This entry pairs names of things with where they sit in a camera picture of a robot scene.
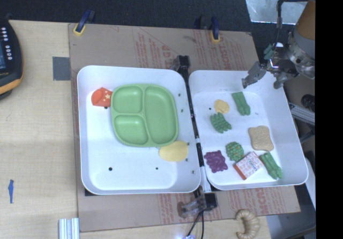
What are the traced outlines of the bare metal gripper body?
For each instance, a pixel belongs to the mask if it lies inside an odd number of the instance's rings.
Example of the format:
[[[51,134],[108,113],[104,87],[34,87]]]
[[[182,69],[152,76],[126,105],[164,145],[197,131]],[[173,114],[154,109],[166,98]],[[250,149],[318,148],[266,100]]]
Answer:
[[[297,43],[270,44],[266,48],[267,70],[288,78],[299,74],[315,78],[315,59],[307,54]]]

